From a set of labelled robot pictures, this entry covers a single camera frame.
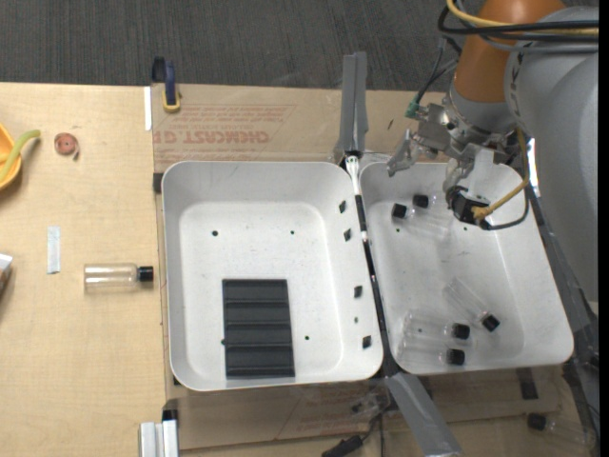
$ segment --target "dark gray floor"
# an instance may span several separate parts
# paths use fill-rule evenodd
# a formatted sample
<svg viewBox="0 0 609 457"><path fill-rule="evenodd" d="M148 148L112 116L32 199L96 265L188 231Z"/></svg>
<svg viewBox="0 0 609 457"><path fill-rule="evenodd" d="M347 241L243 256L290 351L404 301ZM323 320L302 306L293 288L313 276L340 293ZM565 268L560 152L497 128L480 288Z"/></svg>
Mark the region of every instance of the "dark gray floor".
<svg viewBox="0 0 609 457"><path fill-rule="evenodd" d="M0 81L142 86L162 55L183 83L337 88L365 50L369 89L416 89L443 2L0 0Z"/></svg>

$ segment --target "orange bowl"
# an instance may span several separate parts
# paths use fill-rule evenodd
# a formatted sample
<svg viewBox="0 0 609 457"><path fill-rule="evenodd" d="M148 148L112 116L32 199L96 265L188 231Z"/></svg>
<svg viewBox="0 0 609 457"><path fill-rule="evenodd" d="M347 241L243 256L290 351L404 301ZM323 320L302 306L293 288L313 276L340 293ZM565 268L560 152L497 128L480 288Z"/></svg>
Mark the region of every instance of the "orange bowl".
<svg viewBox="0 0 609 457"><path fill-rule="evenodd" d="M0 124L0 157L6 154L9 154L14 146L14 141L7 130ZM4 161L0 162L0 169L4 166ZM12 181L17 177L19 173L19 169L21 169L21 154L17 156L14 163L10 167L9 174L4 178L2 182L0 182L0 190L6 188Z"/></svg>

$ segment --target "wooden table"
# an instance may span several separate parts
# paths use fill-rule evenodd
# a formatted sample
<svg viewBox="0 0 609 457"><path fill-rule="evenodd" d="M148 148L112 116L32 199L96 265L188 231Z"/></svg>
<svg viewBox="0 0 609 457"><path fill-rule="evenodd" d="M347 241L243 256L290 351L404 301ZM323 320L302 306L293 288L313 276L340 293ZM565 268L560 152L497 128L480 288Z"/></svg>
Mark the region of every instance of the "wooden table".
<svg viewBox="0 0 609 457"><path fill-rule="evenodd" d="M42 131L25 147L18 180L0 192L0 252L14 257L0 294L0 455L136 456L138 426L158 422L166 402L160 286L87 294L83 266L159 267L144 89L0 84L0 122L15 138ZM78 138L76 161L54 151L60 132ZM49 226L61 228L54 274L47 274ZM568 387L560 392L563 410L577 418ZM467 455L547 454L520 416L451 428ZM319 455L338 440L188 455ZM419 455L408 431L388 436L387 448ZM371 442L359 455L379 450Z"/></svg>

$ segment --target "white plastic tray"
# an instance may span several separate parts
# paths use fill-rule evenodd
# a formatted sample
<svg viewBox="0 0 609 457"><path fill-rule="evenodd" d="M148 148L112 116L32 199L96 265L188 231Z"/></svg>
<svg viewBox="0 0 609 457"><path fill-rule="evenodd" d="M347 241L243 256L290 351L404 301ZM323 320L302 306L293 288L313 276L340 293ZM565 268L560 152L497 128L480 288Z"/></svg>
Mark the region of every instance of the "white plastic tray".
<svg viewBox="0 0 609 457"><path fill-rule="evenodd" d="M342 169L183 162L166 171L162 189L169 355L180 383L213 391L377 372L383 348L352 184ZM287 280L295 377L226 378L224 279ZM363 288L357 298L356 286Z"/></svg>
<svg viewBox="0 0 609 457"><path fill-rule="evenodd" d="M360 176L374 266L396 361L415 374L565 361L573 350L573 336L533 213L515 227L495 231L462 223L446 207L444 175L445 165L417 164L389 178L384 164L373 163ZM481 190L493 194L488 197L493 202L520 180L509 167L494 166ZM413 209L415 194L427 195L430 206ZM392 218L395 203L409 206L411 216ZM520 193L489 218L492 224L502 224L518 219L523 210ZM500 326L492 333L472 327L474 346L462 348L466 354L463 366L409 356L402 337L403 319L409 310L423 309L446 320L468 322L442 296L454 278L477 293L501 320Z"/></svg>

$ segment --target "yellow cable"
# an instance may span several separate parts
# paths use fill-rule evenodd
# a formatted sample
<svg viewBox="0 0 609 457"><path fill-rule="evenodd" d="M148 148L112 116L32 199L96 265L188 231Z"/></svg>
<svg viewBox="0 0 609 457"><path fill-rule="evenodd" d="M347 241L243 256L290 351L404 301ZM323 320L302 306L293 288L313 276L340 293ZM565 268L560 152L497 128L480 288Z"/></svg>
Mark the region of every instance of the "yellow cable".
<svg viewBox="0 0 609 457"><path fill-rule="evenodd" d="M40 137L40 130L30 130L29 132L22 134L15 141L15 145L12 147L9 155L7 156L7 162L4 164L2 169L0 169L0 183L2 183L7 177L7 174L9 174L12 164L15 162L15 159L17 159L17 156L21 152L21 148L26 144L26 142L28 142L29 139L33 139L34 137Z"/></svg>
<svg viewBox="0 0 609 457"><path fill-rule="evenodd" d="M470 15L469 13L465 13L464 11L459 10L453 0L446 0L446 6L448 9L455 14L455 16L465 22L469 22L470 24L474 24L480 27L495 27L495 26L514 26L514 23L505 23L505 22L496 22L494 20L482 19L480 17L476 17L475 15ZM554 34L580 34L580 35L599 35L599 29L555 29L555 30L536 30L535 32L547 33L551 32Z"/></svg>
<svg viewBox="0 0 609 457"><path fill-rule="evenodd" d="M503 196L503 198L501 198L494 204L489 205L488 207L472 207L472 213L474 213L474 219L476 219L476 220L484 220L484 218L486 218L493 211L495 211L496 209L498 209L499 207L503 206L508 201L510 201L512 198L514 198L518 193L520 193L526 187L526 185L529 184L529 179L530 179L529 159L528 159L528 156L526 155L526 144L524 142L524 134L522 133L522 130L520 128L516 128L516 134L518 136L518 142L521 146L521 151L522 151L524 178L522 179L522 182L517 187L512 189L509 193L507 193L505 196Z"/></svg>

